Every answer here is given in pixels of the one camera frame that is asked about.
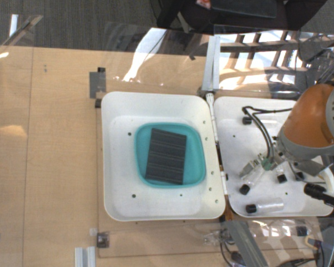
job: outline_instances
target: chair armrest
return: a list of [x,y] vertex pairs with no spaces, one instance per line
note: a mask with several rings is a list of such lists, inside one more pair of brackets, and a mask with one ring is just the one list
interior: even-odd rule
[[210,0],[212,10],[238,16],[276,18],[276,0]]

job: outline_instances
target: wooden surface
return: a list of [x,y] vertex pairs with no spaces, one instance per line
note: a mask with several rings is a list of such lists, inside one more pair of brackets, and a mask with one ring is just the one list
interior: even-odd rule
[[[10,66],[0,66],[0,267],[71,267],[75,247],[94,246],[90,229],[107,218],[98,205],[97,168],[102,163],[97,163],[97,118],[95,100],[89,99],[89,72],[116,53],[34,48],[32,55],[29,48],[17,50],[3,58]],[[31,79],[30,67],[22,64],[32,56]],[[126,68],[132,58],[130,53],[124,55]],[[151,66],[143,77],[161,74],[171,62],[185,63],[181,58],[167,58],[162,68]],[[195,76],[200,78],[203,64],[200,60],[186,68],[195,65]],[[152,243],[135,244],[143,249]],[[266,252],[279,263],[300,251]],[[311,255],[309,250],[302,252]],[[225,263],[216,249],[200,254],[97,257],[96,265],[221,267]]]

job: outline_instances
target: black chair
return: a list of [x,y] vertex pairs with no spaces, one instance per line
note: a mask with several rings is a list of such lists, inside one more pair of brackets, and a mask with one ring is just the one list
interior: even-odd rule
[[226,25],[225,32],[252,29],[287,29],[283,1],[276,0],[210,0],[205,9],[196,0],[150,0],[157,26],[170,28],[179,16],[196,32],[214,33],[214,25]]

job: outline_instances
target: small bottle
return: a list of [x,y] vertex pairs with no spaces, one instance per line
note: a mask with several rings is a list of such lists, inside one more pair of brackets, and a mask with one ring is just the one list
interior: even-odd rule
[[280,165],[278,165],[274,170],[277,175],[277,180],[280,184],[287,182],[287,178],[284,174],[283,168]]
[[248,214],[258,213],[267,214],[269,212],[282,211],[284,203],[281,198],[266,199],[256,204],[246,205],[245,209]]
[[240,193],[243,195],[249,193],[251,187],[255,186],[264,172],[265,169],[262,167],[261,163],[258,163],[249,174],[242,178],[244,184],[239,189]]

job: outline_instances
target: teal plate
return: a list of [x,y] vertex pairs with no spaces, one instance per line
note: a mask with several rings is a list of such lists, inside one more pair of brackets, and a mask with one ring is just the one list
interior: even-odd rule
[[[182,185],[145,179],[153,128],[187,136]],[[139,177],[145,184],[152,187],[191,187],[202,182],[205,177],[205,159],[199,134],[192,127],[182,123],[148,123],[140,126],[135,133],[135,158]]]

